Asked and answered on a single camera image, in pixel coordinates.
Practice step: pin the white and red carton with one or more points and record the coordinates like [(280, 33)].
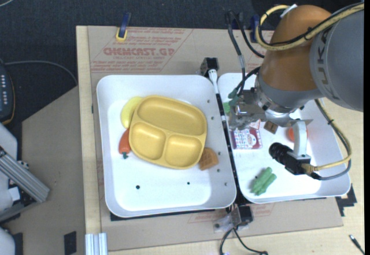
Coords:
[(245, 138)]

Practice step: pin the yellow divided plate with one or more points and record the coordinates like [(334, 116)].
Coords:
[(170, 121)]

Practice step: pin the orange carrot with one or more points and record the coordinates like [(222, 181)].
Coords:
[(124, 144)]

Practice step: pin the white plastic tray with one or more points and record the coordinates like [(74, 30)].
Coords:
[(289, 187), (162, 190)]

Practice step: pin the yellow banana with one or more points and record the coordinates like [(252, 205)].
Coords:
[(126, 113)]

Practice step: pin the green asparagus bunch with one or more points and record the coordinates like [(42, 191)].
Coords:
[(263, 181)]

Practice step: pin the black cylinder on white bracket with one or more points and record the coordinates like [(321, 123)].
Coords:
[(290, 158)]

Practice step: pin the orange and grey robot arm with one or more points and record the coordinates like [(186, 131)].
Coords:
[(292, 68)]

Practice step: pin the thin black and white rod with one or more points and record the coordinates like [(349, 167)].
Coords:
[(230, 144)]

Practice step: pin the brown cardboard board red print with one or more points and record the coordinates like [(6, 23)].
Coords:
[(150, 51)]

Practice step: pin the brown cube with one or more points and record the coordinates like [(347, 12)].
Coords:
[(271, 127)]

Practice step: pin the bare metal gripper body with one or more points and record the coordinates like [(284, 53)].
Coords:
[(251, 109)]

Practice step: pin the orange round toy food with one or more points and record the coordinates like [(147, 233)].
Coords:
[(290, 134)]

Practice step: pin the brown waffle biscuit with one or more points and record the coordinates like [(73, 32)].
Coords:
[(208, 159)]

